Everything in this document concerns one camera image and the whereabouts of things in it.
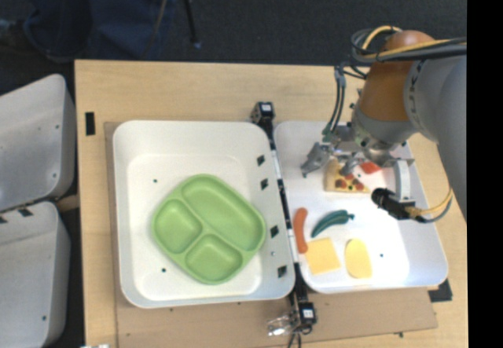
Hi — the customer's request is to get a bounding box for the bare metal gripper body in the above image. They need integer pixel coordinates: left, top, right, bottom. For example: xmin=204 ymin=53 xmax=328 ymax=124
xmin=327 ymin=124 xmax=395 ymax=166

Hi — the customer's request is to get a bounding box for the toy pizza slice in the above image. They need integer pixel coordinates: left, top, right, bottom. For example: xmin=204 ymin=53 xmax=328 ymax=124
xmin=322 ymin=157 xmax=373 ymax=195

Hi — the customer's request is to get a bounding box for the dark green curved toy vegetable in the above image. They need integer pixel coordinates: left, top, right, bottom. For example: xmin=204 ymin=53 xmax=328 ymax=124
xmin=310 ymin=209 xmax=356 ymax=239

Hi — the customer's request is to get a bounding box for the orange toy sausage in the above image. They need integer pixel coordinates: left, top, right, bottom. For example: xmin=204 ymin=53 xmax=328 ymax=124
xmin=294 ymin=207 xmax=310 ymax=255

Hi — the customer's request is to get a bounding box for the thin black and white rod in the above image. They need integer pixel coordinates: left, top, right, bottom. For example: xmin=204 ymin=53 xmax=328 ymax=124
xmin=259 ymin=117 xmax=307 ymax=302

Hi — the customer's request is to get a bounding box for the yellow square cheese slice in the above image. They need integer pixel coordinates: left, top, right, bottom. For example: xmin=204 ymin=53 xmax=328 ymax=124
xmin=304 ymin=236 xmax=343 ymax=277

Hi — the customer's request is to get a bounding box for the yellow oval toy slice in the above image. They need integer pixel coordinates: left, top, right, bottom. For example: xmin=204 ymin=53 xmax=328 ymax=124
xmin=343 ymin=238 xmax=373 ymax=280

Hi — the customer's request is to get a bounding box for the white plastic tray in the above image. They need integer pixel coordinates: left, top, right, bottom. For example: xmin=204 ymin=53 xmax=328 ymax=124
xmin=273 ymin=119 xmax=450 ymax=295
xmin=112 ymin=119 xmax=297 ymax=310

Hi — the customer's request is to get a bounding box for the green divided plate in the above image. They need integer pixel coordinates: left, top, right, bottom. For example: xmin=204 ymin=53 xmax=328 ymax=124
xmin=150 ymin=173 xmax=268 ymax=286

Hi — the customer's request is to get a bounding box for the black cylinder on white bracket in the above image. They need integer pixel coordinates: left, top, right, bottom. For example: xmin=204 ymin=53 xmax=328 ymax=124
xmin=370 ymin=159 xmax=418 ymax=222

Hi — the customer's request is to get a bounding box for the black block with thin wires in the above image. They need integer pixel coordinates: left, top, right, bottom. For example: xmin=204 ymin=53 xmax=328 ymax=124
xmin=289 ymin=300 xmax=318 ymax=327
xmin=250 ymin=101 xmax=275 ymax=124

